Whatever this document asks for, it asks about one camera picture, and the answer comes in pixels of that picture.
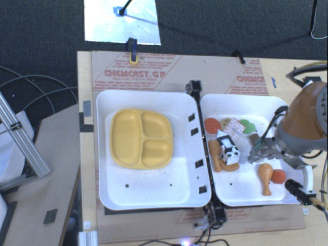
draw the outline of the red round object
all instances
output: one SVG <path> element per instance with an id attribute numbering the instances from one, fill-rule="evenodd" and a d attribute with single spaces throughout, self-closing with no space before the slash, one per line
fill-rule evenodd
<path id="1" fill-rule="evenodd" d="M 204 121 L 205 130 L 210 134 L 216 134 L 219 129 L 221 129 L 221 124 L 215 118 L 207 118 Z"/>
<path id="2" fill-rule="evenodd" d="M 283 170 L 273 170 L 271 180 L 276 184 L 283 184 L 286 180 L 286 173 Z"/>

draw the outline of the yellow plate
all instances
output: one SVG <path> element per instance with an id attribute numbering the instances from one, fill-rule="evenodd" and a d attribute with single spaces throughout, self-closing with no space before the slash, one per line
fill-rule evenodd
<path id="1" fill-rule="evenodd" d="M 159 169 L 173 153 L 169 120 L 162 114 L 141 109 L 118 111 L 111 122 L 110 150 L 121 166 L 132 169 Z"/>

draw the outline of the black pole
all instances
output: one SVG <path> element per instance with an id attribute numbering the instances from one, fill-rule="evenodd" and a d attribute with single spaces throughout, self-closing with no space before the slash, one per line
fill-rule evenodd
<path id="1" fill-rule="evenodd" d="M 125 4 L 125 6 L 124 6 L 122 9 L 119 10 L 119 15 L 124 15 L 124 12 L 125 12 L 126 8 L 129 6 L 129 4 L 131 3 L 131 1 L 132 1 L 132 0 L 129 0 L 129 1 Z"/>
<path id="2" fill-rule="evenodd" d="M 310 25 L 309 35 L 311 35 L 311 33 L 313 31 L 313 28 L 314 28 L 314 21 L 316 19 L 316 11 L 317 11 L 317 2 L 318 2 L 318 0 L 313 1 L 312 17 L 311 17 L 311 25 Z"/>

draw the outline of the yellow divided plate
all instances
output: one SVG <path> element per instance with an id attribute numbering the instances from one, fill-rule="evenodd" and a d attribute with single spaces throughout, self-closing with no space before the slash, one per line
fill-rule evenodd
<path id="1" fill-rule="evenodd" d="M 173 135 L 169 120 L 160 113 L 123 109 L 111 122 L 110 149 L 113 159 L 132 169 L 159 169 L 173 153 Z"/>

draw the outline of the blue clamp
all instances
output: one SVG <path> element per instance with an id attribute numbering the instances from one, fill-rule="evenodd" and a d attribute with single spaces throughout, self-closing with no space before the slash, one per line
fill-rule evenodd
<path id="1" fill-rule="evenodd" d="M 129 38 L 125 44 L 125 51 L 130 52 L 130 64 L 132 65 L 138 63 L 137 42 L 137 39 Z"/>

